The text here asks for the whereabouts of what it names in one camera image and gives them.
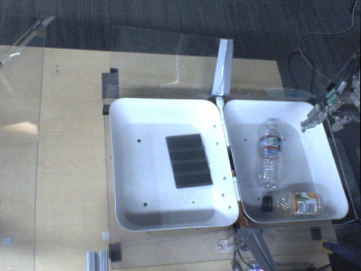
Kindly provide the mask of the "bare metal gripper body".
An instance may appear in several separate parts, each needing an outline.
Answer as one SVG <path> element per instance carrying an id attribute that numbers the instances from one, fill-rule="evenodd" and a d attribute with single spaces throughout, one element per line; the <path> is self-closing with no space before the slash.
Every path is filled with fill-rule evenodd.
<path id="1" fill-rule="evenodd" d="M 360 118 L 360 76 L 331 84 L 325 95 L 327 114 L 334 118 Z"/>

